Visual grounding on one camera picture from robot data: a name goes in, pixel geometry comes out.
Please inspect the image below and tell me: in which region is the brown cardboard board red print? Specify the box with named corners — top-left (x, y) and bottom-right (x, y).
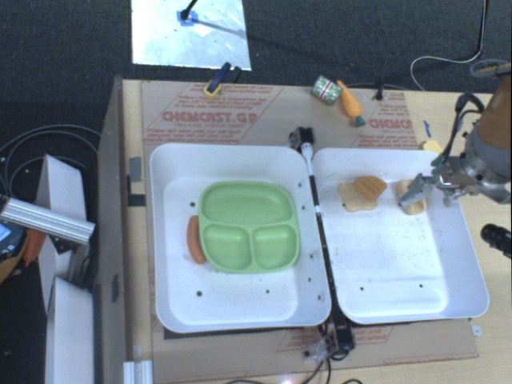
top-left (140, 78), bottom-right (480, 384)

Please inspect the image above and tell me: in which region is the beige flower-shaped biscuit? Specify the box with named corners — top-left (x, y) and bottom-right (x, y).
top-left (336, 179), bottom-right (382, 214)

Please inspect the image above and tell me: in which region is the black block with thin wires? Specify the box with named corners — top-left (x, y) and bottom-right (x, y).
top-left (318, 318), bottom-right (357, 356)
top-left (289, 126), bottom-right (317, 150)

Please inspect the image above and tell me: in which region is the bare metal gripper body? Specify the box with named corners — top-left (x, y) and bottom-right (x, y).
top-left (432, 156), bottom-right (512, 206)

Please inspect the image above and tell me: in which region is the small pale yellow piece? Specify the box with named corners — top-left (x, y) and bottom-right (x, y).
top-left (421, 138), bottom-right (445, 156)

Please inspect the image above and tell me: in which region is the green and white can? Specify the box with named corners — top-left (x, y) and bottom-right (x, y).
top-left (311, 74), bottom-right (343, 106)

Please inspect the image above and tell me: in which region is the orange sausage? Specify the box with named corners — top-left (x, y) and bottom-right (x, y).
top-left (186, 214), bottom-right (207, 266)

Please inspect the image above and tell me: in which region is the beige bread piece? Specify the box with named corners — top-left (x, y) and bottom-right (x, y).
top-left (395, 178), bottom-right (427, 216)

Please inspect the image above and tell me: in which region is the orange waffle biscuit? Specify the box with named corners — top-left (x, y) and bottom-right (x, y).
top-left (353, 175), bottom-right (388, 201)

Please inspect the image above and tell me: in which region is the white plastic tray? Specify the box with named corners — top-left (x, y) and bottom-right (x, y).
top-left (149, 142), bottom-right (334, 334)
top-left (311, 146), bottom-right (490, 326)

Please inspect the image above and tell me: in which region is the thin black and white rod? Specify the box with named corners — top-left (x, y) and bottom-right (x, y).
top-left (302, 142), bottom-right (346, 327)

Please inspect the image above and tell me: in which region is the orange carrot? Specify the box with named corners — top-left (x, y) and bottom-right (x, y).
top-left (335, 79), bottom-right (367, 128)

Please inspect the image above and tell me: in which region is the green divided plate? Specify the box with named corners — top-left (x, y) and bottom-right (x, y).
top-left (198, 180), bottom-right (302, 274)

